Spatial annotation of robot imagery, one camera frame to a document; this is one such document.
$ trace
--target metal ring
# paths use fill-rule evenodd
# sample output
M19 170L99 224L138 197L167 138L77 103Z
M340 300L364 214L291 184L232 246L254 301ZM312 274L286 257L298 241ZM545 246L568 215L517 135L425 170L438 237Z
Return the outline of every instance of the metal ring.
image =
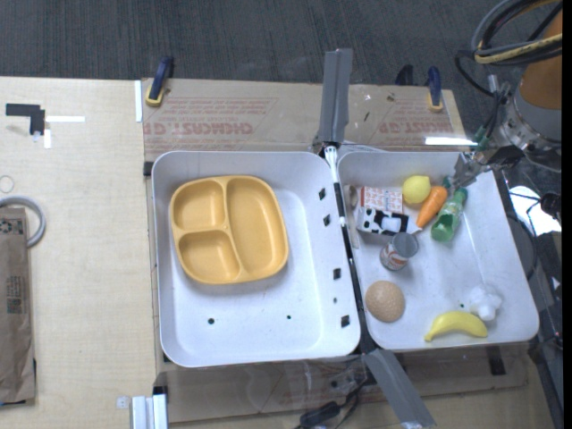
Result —
M46 231L46 216L44 212L36 203L35 200L25 196L7 196L4 198L0 198L0 207L1 206L9 206L9 205L20 205L20 206L27 206L30 208L39 218L39 226L36 233L34 233L27 241L28 248L33 247L36 243L40 241L42 236L44 235L44 231Z
M14 178L10 175L0 175L0 183L4 179L8 180L12 185L8 189L2 189L2 185L0 184L0 192L2 192L3 194L10 194L14 189L14 185L15 185Z

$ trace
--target can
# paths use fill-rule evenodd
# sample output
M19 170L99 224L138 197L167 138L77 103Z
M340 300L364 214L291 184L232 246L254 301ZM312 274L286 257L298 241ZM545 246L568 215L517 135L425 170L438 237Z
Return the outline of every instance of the can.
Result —
M403 268L419 250L417 238L410 233L398 232L391 237L379 255L382 264L390 270Z

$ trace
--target yellow divided plate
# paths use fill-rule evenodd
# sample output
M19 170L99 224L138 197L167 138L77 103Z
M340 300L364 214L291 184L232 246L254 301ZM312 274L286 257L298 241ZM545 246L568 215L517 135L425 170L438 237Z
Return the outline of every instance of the yellow divided plate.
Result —
M180 186L171 199L177 256L199 282L252 282L288 259L288 238L273 190L254 176L216 176Z

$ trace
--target dark gray floor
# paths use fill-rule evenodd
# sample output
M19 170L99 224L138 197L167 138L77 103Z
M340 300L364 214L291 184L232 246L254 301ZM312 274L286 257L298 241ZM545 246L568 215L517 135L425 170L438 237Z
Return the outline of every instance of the dark gray floor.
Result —
M392 84L409 63L422 85L437 66L470 136L492 104L453 55L500 1L0 0L0 75L135 80L172 55L176 78L321 83L324 53L351 47L352 83ZM509 28L508 41L524 40L544 14ZM467 68L485 83L483 71ZM522 70L498 73L516 86ZM526 161L513 177L540 195L561 192L559 174Z

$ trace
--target brown ball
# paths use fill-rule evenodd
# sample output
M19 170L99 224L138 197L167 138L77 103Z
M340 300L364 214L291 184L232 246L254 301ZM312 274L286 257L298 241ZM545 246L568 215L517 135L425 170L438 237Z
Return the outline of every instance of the brown ball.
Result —
M366 307L376 319L393 323L405 311L405 298L397 284L379 281L367 288Z

